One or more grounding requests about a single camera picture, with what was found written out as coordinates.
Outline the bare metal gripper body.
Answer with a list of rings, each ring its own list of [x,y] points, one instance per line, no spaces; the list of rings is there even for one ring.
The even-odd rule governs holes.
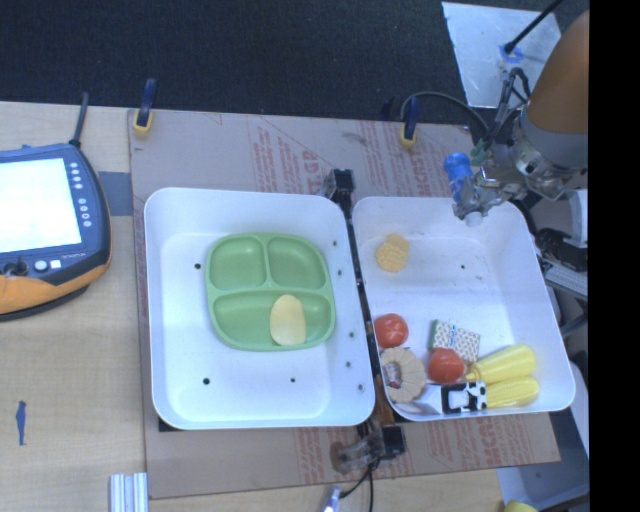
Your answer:
[[[480,185],[503,199],[523,199],[533,192],[556,200],[569,179],[569,168],[552,163],[529,142],[493,145],[480,168]]]

